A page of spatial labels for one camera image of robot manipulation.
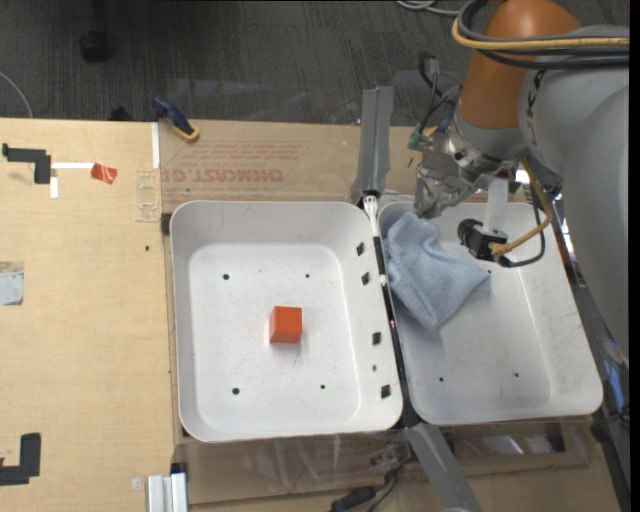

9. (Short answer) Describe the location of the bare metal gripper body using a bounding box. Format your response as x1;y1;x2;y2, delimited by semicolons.
415;131;519;195

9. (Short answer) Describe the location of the light blue towel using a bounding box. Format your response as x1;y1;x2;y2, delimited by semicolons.
381;209;493;332

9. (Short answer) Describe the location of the brown cardboard board red print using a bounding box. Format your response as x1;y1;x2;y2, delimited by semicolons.
158;118;604;505

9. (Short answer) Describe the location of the white plastic tray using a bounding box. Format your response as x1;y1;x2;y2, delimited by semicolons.
168;199;405;444
377;201;605;428

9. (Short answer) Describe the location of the orange cube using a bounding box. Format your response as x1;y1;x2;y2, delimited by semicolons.
268;305;304;346

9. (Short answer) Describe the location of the black cylinder on white bracket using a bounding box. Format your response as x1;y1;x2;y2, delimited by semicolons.
456;178;512;262

